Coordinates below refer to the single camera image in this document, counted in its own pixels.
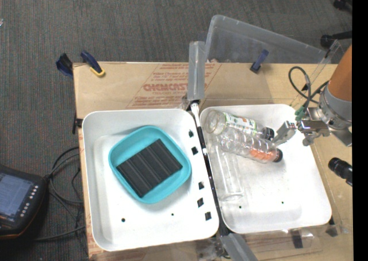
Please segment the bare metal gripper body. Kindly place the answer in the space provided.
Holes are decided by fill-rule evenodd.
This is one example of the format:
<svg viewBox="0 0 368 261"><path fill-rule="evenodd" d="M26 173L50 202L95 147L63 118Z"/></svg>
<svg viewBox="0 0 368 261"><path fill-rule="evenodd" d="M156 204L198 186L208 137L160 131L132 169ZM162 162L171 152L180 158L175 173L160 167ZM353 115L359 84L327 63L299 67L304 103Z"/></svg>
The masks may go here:
<svg viewBox="0 0 368 261"><path fill-rule="evenodd" d="M352 147L351 121L341 118L322 105L300 108L297 111L297 129L307 136L327 137L334 135L346 147Z"/></svg>

